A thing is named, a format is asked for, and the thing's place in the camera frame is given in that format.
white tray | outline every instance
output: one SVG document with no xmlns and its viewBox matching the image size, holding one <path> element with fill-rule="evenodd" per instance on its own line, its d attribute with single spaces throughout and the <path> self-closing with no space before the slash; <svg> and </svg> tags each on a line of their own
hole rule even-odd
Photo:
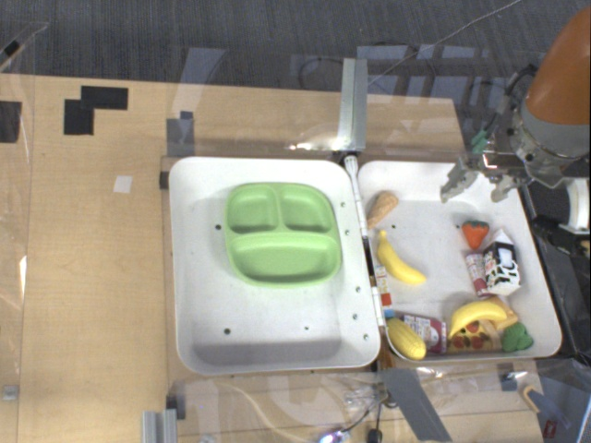
<svg viewBox="0 0 591 443">
<path fill-rule="evenodd" d="M 320 285 L 240 281 L 226 255 L 225 201 L 256 182 L 313 186 L 332 204 L 343 265 Z M 359 367 L 380 348 L 376 312 L 344 169 L 324 161 L 186 158 L 170 172 L 177 349 L 204 375 Z"/>
<path fill-rule="evenodd" d="M 400 200 L 370 232 L 373 251 L 378 246 L 378 230 L 386 230 L 399 256 L 428 278 L 425 283 L 412 286 L 389 277 L 393 308 L 449 324 L 456 308 L 476 300 L 464 263 L 470 249 L 459 227 L 467 220 L 481 220 L 490 224 L 493 233 L 502 228 L 515 243 L 522 287 L 508 297 L 508 302 L 533 337 L 534 345 L 516 353 L 428 354 L 421 363 L 509 360 L 555 354 L 561 346 L 561 328 L 517 192 L 513 190 L 507 199 L 493 203 L 490 200 L 493 187 L 480 175 L 461 196 L 442 204 L 440 187 L 447 182 L 451 169 L 451 164 L 435 162 L 369 162 L 359 171 L 366 211 L 382 190 L 392 191 Z"/>
</svg>

yellow banana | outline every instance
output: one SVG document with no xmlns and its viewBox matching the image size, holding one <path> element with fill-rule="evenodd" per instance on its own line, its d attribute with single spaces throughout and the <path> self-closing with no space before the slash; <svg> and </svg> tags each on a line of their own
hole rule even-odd
<svg viewBox="0 0 591 443">
<path fill-rule="evenodd" d="M 427 280 L 427 278 L 418 270 L 411 268 L 408 264 L 402 261 L 392 245 L 388 243 L 386 232 L 380 231 L 380 243 L 378 244 L 378 259 L 380 263 L 391 273 L 396 279 L 406 282 L 407 284 L 420 284 Z"/>
<path fill-rule="evenodd" d="M 507 312 L 488 300 L 471 302 L 458 308 L 452 315 L 448 338 L 451 339 L 462 328 L 479 320 L 501 321 L 507 319 Z"/>
<path fill-rule="evenodd" d="M 408 359 L 423 359 L 427 354 L 423 339 L 399 318 L 388 320 L 388 337 L 396 351 Z"/>
</svg>

metal bracket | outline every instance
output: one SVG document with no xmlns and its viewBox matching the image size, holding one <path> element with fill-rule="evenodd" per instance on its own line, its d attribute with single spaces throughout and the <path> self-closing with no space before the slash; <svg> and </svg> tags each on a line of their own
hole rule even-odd
<svg viewBox="0 0 591 443">
<path fill-rule="evenodd" d="M 141 416 L 141 443 L 177 443 L 176 409 Z"/>
<path fill-rule="evenodd" d="M 452 441 L 414 369 L 386 369 L 380 377 L 420 441 Z"/>
<path fill-rule="evenodd" d="M 343 60 L 341 113 L 334 150 L 359 152 L 366 147 L 368 120 L 368 61 Z"/>
</svg>

clear plastic panel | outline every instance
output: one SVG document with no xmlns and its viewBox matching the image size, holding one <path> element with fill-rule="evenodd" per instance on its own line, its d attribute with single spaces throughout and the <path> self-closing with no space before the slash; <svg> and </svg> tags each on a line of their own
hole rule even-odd
<svg viewBox="0 0 591 443">
<path fill-rule="evenodd" d="M 20 31 L 11 29 L 2 42 Z M 253 61 L 253 73 L 264 67 L 267 79 L 237 87 L 238 80 L 248 83 L 248 74 L 236 74 L 244 70 L 235 63 L 244 54 L 176 48 L 186 57 L 178 83 L 42 78 L 35 100 L 41 82 L 32 77 L 29 49 L 32 43 L 0 74 L 0 102 L 22 102 L 17 142 L 0 143 L 11 156 L 0 157 L 0 372 L 2 386 L 13 392 L 0 402 L 0 439 L 16 439 L 18 401 L 11 398 L 20 384 L 23 258 L 30 241 L 36 294 L 27 321 L 25 433 L 51 427 L 50 440 L 63 441 L 66 421 L 71 441 L 135 441 L 141 412 L 160 412 L 168 400 L 179 411 L 182 442 L 325 443 L 323 437 L 339 431 L 365 441 L 384 392 L 380 375 L 368 368 L 209 378 L 183 365 L 167 210 L 166 173 L 180 158 L 338 158 L 344 61 L 276 54 Z M 357 57 L 368 60 L 361 162 L 454 161 L 495 117 L 512 73 L 537 60 L 387 44 L 359 48 Z M 92 136 L 63 137 L 61 107 L 64 100 L 79 102 L 80 86 L 128 89 L 128 107 L 98 107 Z M 28 236 L 34 102 L 46 129 L 37 137 L 35 235 Z M 13 114 L 16 105 L 7 106 Z M 510 107 L 502 120 L 508 116 Z M 48 300 L 56 301 L 49 311 Z M 521 374 L 507 391 L 500 372 L 513 371 Z M 454 441 L 514 440 L 522 430 L 526 440 L 539 440 L 536 415 L 519 393 L 525 384 L 538 385 L 535 363 L 520 362 L 513 371 L 470 363 L 419 367 L 416 374 Z M 382 407 L 380 420 L 384 441 L 414 441 L 400 409 Z"/>
<path fill-rule="evenodd" d="M 43 24 L 0 24 L 0 440 L 17 439 L 34 134 L 34 48 Z"/>
<path fill-rule="evenodd" d="M 171 156 L 330 158 L 338 149 L 341 91 L 352 83 L 343 79 L 342 58 L 277 54 L 252 61 L 253 72 L 272 72 L 273 80 L 259 77 L 256 88 L 231 90 L 243 54 L 184 52 L 180 85 L 168 93 Z M 387 42 L 357 48 L 356 58 L 368 61 L 367 145 L 360 161 L 454 161 L 491 123 L 510 77 L 541 56 L 500 58 L 476 48 Z M 527 85 L 516 87 L 514 100 Z M 510 107 L 503 115 L 511 116 Z"/>
<path fill-rule="evenodd" d="M 575 441 L 591 409 L 591 373 L 570 360 L 394 369 L 416 387 L 392 393 L 382 373 L 185 381 L 176 388 L 181 442 Z M 413 400 L 424 402 L 411 413 Z M 429 419 L 428 407 L 439 417 Z"/>
</svg>

gray carpet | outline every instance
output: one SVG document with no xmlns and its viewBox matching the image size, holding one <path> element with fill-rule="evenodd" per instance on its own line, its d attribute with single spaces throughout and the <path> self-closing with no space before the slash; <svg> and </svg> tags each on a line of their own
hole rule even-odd
<svg viewBox="0 0 591 443">
<path fill-rule="evenodd" d="M 0 0 L 0 35 L 8 22 L 47 21 L 40 74 L 175 81 L 187 48 L 220 48 L 232 68 L 220 71 L 222 83 L 274 86 L 289 54 L 351 56 L 375 42 L 431 43 L 510 1 Z M 449 43 L 501 55 L 544 52 L 590 1 L 525 0 Z"/>
</svg>

